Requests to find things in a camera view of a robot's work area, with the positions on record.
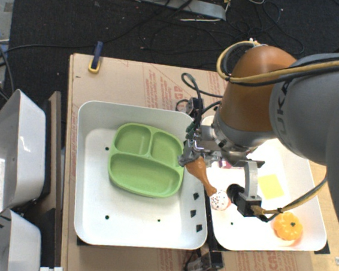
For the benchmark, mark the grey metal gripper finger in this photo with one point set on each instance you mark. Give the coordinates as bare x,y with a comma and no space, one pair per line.
187,157
211,158

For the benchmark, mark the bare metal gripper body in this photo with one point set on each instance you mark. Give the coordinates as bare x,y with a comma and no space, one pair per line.
214,142

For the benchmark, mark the brown toy chicken drumstick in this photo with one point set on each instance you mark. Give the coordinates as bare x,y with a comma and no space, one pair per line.
199,170

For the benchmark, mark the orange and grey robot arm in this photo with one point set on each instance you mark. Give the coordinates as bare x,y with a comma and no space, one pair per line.
252,89

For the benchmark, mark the pink sprinkled doughnut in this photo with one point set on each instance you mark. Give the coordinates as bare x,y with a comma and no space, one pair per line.
220,201

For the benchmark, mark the green divided plate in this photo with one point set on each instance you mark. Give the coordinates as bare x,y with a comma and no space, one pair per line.
144,171

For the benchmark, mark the white plastic tray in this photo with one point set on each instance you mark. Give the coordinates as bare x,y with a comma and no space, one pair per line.
137,212
255,234

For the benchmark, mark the thin black rod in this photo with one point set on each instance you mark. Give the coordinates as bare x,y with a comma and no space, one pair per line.
213,241

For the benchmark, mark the brown cardboard board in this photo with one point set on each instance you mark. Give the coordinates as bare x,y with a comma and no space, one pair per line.
127,82

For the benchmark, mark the orange toy pumpkin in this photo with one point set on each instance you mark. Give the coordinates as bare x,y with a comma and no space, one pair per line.
287,227

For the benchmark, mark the black cylinder on white bracket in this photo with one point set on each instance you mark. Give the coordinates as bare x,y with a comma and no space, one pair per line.
249,197

